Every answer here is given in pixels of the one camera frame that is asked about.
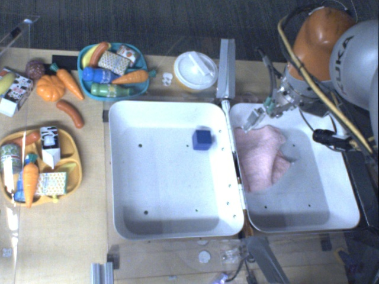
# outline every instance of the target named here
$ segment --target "round yellow tray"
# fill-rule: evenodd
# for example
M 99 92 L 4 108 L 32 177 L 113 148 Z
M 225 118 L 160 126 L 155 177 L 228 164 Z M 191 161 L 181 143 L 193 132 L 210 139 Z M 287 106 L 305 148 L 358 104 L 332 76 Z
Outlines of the round yellow tray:
M 28 130 L 26 131 L 26 134 L 28 135 L 32 131 L 39 131 L 39 129 Z M 4 139 L 0 141 L 0 147 L 10 140 L 22 137 L 23 134 L 24 134 L 24 131 L 20 131 L 18 133 L 14 133 L 14 134 L 10 134 L 6 136 Z M 76 144 L 73 138 L 70 136 L 70 134 L 67 133 L 65 130 L 58 129 L 58 138 L 59 138 L 61 159 L 57 163 L 57 165 L 55 165 L 54 169 L 56 170 L 60 166 L 63 166 L 66 163 L 76 164 L 76 167 L 73 168 L 72 171 L 70 171 L 68 174 L 66 194 L 58 196 L 58 198 L 60 199 L 72 194 L 74 191 L 77 190 L 77 188 L 81 184 L 82 165 L 81 165 L 81 159 L 79 157 L 78 149 L 76 147 Z M 40 139 L 37 142 L 25 147 L 25 155 L 29 153 L 34 153 L 38 155 L 37 165 L 38 165 L 38 168 L 40 169 L 40 173 L 54 172 L 54 170 L 42 160 L 42 149 L 41 149 Z M 12 194 L 6 191 L 5 185 L 2 181 L 1 176 L 0 176 L 0 181 L 1 181 L 1 186 L 2 186 L 1 190 L 3 194 L 10 202 L 13 202 L 14 200 L 13 200 Z M 44 204 L 44 203 L 53 202 L 53 201 L 54 199 L 51 196 L 35 196 L 33 200 L 33 205 Z M 15 202 L 22 206 L 25 206 L 25 203 L 23 202 L 17 202 L 17 201 Z

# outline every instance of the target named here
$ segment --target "white tray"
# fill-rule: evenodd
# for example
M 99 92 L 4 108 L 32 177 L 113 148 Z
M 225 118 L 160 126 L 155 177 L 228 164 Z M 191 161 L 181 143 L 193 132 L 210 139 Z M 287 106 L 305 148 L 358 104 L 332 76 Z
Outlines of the white tray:
M 243 126 L 250 113 L 260 107 L 261 104 L 233 106 L 232 126 Z M 329 117 L 304 116 L 314 129 L 333 130 Z M 284 112 L 280 118 L 266 116 L 257 128 L 265 125 L 279 128 L 287 138 L 281 151 L 292 164 L 272 187 L 245 193 L 254 227 L 266 233 L 354 228 L 360 215 L 342 154 L 312 140 L 312 131 L 298 109 Z
M 192 148 L 196 129 L 209 150 Z M 243 212 L 223 111 L 208 103 L 120 101 L 110 109 L 114 225 L 128 239 L 226 236 Z

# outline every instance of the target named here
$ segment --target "orange carrot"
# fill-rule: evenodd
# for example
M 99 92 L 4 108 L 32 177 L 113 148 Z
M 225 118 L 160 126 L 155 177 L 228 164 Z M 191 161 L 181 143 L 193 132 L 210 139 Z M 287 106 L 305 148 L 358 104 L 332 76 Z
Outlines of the orange carrot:
M 142 83 L 148 80 L 149 72 L 144 69 L 135 70 L 130 73 L 126 73 L 119 78 L 112 81 L 112 84 L 132 84 L 132 83 Z
M 34 194 L 36 193 L 38 177 L 40 171 L 38 166 L 33 162 L 28 163 L 23 169 L 23 189 L 25 195 L 25 204 L 27 208 L 31 208 L 33 203 Z
M 50 66 L 50 69 L 57 73 L 57 77 L 59 78 L 59 80 L 61 80 L 63 84 L 66 86 L 66 88 L 69 91 L 71 91 L 75 96 L 77 96 L 79 100 L 84 99 L 83 93 L 79 85 L 76 83 L 73 76 L 67 70 L 58 68 L 57 64 L 55 63 L 53 63 Z

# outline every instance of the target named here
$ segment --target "blue cube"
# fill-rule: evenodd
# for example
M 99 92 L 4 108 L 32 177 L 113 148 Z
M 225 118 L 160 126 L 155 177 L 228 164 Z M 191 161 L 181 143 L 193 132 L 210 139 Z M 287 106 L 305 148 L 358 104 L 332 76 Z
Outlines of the blue cube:
M 194 150 L 208 150 L 212 145 L 212 136 L 209 130 L 196 130 L 192 135 Z

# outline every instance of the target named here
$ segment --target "yellow cable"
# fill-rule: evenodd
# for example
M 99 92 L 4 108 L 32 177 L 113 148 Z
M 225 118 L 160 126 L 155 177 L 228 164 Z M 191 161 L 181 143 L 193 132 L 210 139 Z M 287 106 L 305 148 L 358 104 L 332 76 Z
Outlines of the yellow cable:
M 345 125 L 350 129 L 350 131 L 357 137 L 357 139 L 362 143 L 362 145 L 367 149 L 367 151 L 372 154 L 373 151 L 370 145 L 367 143 L 365 137 L 361 134 L 361 132 L 350 122 L 350 120 L 340 112 L 340 110 L 333 104 L 333 102 L 319 89 L 317 84 L 312 80 L 308 71 L 302 66 L 301 62 L 294 54 L 291 44 L 288 42 L 287 37 L 285 36 L 282 29 L 282 22 L 286 19 L 286 17 L 282 18 L 278 23 L 278 32 L 280 37 L 283 40 L 285 48 L 290 54 L 291 60 L 295 63 L 295 65 L 300 69 L 301 74 L 304 77 L 304 80 L 308 83 L 309 87 L 315 92 L 315 94 L 321 99 L 322 102 L 331 110 L 331 112 L 339 118 L 340 121 L 345 123 Z
M 330 95 L 331 95 L 331 97 L 332 97 L 332 99 L 333 99 L 333 101 L 334 101 L 334 104 L 335 104 L 336 107 L 338 108 L 339 102 L 338 102 L 338 100 L 337 100 L 337 96 L 336 96 L 333 92 L 330 92 Z

